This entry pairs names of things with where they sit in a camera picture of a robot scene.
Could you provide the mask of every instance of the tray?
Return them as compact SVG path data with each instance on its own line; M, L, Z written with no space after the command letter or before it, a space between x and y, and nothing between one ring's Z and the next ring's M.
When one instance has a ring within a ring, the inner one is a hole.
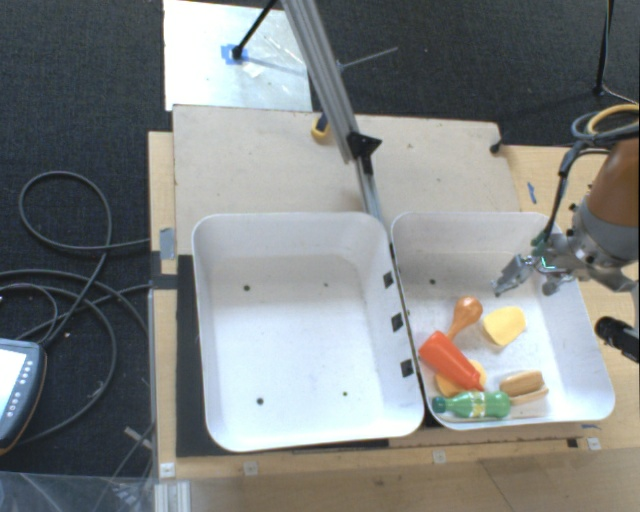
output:
M537 213L407 213L392 226L405 306L416 348L435 330L447 332L459 297L476 296L487 314L519 306L526 330L504 348L488 341L478 322L455 344L487 371L487 391L519 370L541 370L550 389L545 399L512 407L502 420L434 416L446 427L468 430L522 424L592 421L608 416L615 395L602 353L576 282L552 296L542 294L535 273L499 298L490 282L516 253L528 254L530 240L545 226ZM420 362L429 409L438 395L434 371Z
M222 214L194 228L206 425L235 452L388 438L424 402L382 225Z

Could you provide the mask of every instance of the yellow cable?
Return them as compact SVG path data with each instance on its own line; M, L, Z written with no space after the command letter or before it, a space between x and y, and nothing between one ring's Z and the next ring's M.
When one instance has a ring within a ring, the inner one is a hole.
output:
M614 105L613 107L605 108L589 120L586 127L587 133L597 133L596 125L600 121L609 116L612 116L613 114L619 114L620 112L633 112L638 114L638 105Z

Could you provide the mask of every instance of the bottle label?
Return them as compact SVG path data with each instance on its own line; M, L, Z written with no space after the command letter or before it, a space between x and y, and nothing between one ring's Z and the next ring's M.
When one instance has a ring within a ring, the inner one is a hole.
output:
M471 412L469 418L484 418L487 411L484 393L475 392L471 394Z

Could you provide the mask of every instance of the dark floor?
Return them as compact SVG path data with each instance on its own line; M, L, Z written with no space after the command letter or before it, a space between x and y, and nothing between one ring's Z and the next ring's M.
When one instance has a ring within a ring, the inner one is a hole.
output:
M591 93L604 1L318 3L340 61L400 48L345 71L358 112L495 121L507 143L555 145L571 141L575 117L617 102ZM613 90L635 100L639 16L638 2L615 3L606 73ZM98 262L99 252L54 251L26 232L18 196L37 174L67 170L92 179L111 204L113 241L148 236L146 135L171 129L163 108L162 22L160 0L0 4L0 287L28 280L77 291L69 280L1 273L56 269L88 276ZM102 207L77 182L38 183L25 203L47 236L104 243ZM111 252L100 281L116 289L149 281L145 244ZM4 295L1 337L17 337L50 314L37 293ZM132 298L146 317L144 291ZM61 308L68 307L62 300ZM0 458L0 470L109 475L133 446L124 428L148 427L145 336L121 305L103 310L119 349L105 395L69 427ZM105 327L82 314L64 332L69 336L62 334L49 351L44 394L26 438L83 407L109 370ZM140 474L147 457L136 453L123 474Z

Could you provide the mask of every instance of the blue tape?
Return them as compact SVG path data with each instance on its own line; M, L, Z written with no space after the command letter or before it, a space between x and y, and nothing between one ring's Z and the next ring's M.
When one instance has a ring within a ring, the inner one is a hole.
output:
M243 61L248 60L249 59L249 52L247 52L246 48L242 49L242 55L240 60L236 60L233 58L233 55L231 54L231 52L233 51L233 49L236 47L235 44L225 44L222 45L220 47L220 53L222 54L222 58L224 59L224 61L227 64L242 64Z
M529 197L531 198L531 202L533 204L538 204L538 201L536 200L536 194L535 194L535 189L533 188L533 185L529 182L527 182L527 188L529 189Z

